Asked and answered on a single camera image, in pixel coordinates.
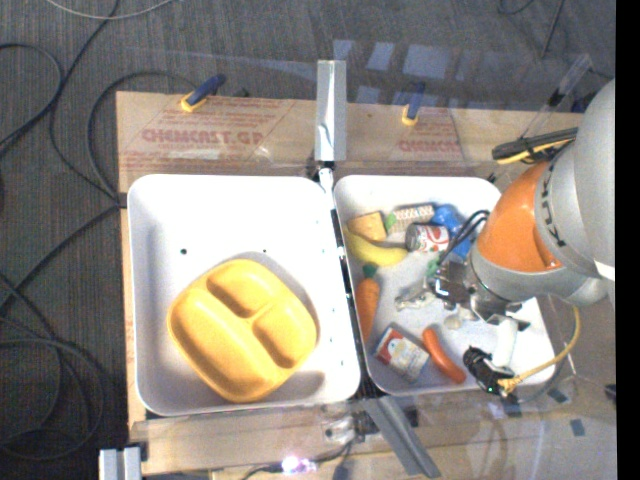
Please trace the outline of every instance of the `orange carrot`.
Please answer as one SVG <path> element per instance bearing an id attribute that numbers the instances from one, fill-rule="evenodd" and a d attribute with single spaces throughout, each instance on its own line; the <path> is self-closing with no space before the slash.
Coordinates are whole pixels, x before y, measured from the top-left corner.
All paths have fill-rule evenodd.
<path id="1" fill-rule="evenodd" d="M 380 285 L 373 278 L 376 270 L 377 267 L 375 265 L 366 264 L 363 267 L 364 279 L 356 287 L 356 311 L 363 343 L 367 342 L 373 329 L 373 321 L 376 317 L 378 301 L 380 300 Z"/>
<path id="2" fill-rule="evenodd" d="M 431 360 L 438 370 L 456 384 L 462 384 L 465 381 L 467 374 L 443 350 L 436 331 L 431 327 L 427 327 L 422 331 L 422 344 L 427 349 L 427 352 L 431 354 Z"/>

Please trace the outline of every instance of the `gray floor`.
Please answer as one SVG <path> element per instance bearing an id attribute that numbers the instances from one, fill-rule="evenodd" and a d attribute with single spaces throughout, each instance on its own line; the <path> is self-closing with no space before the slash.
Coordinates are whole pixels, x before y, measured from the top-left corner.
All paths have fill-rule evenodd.
<path id="1" fill-rule="evenodd" d="M 39 336 L 0 321 L 2 478 L 95 478 L 96 450 L 126 444 L 116 89 L 185 93 L 223 73 L 219 94 L 314 99 L 316 61 L 341 59 L 352 102 L 401 104 L 423 80 L 425 105 L 538 110 L 586 58 L 561 108 L 580 111 L 616 68 L 616 0 L 566 0 L 553 31 L 559 0 L 53 1 L 121 18 L 0 0 L 0 316 Z M 12 455 L 18 435 L 32 457 L 90 441 L 39 462 Z"/>

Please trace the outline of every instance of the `yellow cable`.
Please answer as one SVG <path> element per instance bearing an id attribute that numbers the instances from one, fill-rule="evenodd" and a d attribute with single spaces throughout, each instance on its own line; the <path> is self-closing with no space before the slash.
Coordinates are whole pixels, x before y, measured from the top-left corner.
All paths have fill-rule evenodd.
<path id="1" fill-rule="evenodd" d="M 571 140 L 573 139 L 564 139 L 564 140 L 558 140 L 556 142 L 550 142 L 549 144 L 542 144 L 541 146 L 536 146 L 534 148 L 531 148 L 530 150 L 527 149 L 526 151 L 522 151 L 520 153 L 509 156 L 507 158 L 499 158 L 498 160 L 496 160 L 496 162 L 499 164 L 511 164 L 513 162 L 518 162 L 520 160 L 523 160 L 524 158 L 527 158 L 528 156 L 531 156 L 531 152 L 539 153 L 540 151 L 544 151 L 545 149 L 549 149 L 554 146 L 559 146 L 561 144 L 565 144 L 566 142 L 571 142 Z"/>
<path id="2" fill-rule="evenodd" d="M 573 306 L 573 315 L 575 316 L 575 319 L 576 319 L 576 329 L 573 333 L 573 337 L 571 338 L 571 341 L 567 344 L 567 346 L 562 352 L 560 352 L 553 359 L 550 359 L 546 363 L 543 363 L 540 366 L 536 366 L 535 368 L 529 371 L 521 373 L 520 375 L 516 375 L 511 379 L 500 379 L 498 381 L 498 385 L 502 387 L 502 389 L 504 389 L 507 395 L 510 394 L 514 389 L 516 389 L 516 386 L 520 384 L 524 379 L 526 379 L 527 377 L 531 377 L 532 375 L 535 375 L 536 373 L 541 372 L 542 370 L 548 368 L 549 366 L 557 363 L 571 351 L 571 349 L 577 343 L 578 337 L 580 336 L 580 312 L 578 311 L 578 308 L 576 306 Z"/>

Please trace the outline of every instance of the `yellow banana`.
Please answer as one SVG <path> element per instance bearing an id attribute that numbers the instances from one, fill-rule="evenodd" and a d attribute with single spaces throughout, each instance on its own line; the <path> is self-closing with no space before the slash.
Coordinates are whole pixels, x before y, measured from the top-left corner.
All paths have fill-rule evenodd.
<path id="1" fill-rule="evenodd" d="M 384 247 L 369 242 L 361 236 L 350 233 L 343 228 L 347 249 L 364 263 L 374 263 L 380 267 L 395 265 L 407 257 L 409 252 L 404 247 Z"/>

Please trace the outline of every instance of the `blue clamp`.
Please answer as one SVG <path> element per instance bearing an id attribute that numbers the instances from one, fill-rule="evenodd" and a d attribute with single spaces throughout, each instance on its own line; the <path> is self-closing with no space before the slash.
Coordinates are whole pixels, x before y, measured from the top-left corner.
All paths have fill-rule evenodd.
<path id="1" fill-rule="evenodd" d="M 198 87 L 195 91 L 190 92 L 180 100 L 182 109 L 187 112 L 193 112 L 199 106 L 203 105 L 209 94 L 215 94 L 223 83 L 227 81 L 224 75 L 216 75 L 209 78 L 205 83 Z"/>
<path id="2" fill-rule="evenodd" d="M 422 97 L 426 89 L 424 82 L 418 82 L 416 84 L 416 90 L 411 96 L 409 104 L 404 107 L 402 111 L 402 122 L 406 125 L 412 126 L 418 122 L 418 110 L 420 110 L 420 103 L 422 103 Z"/>

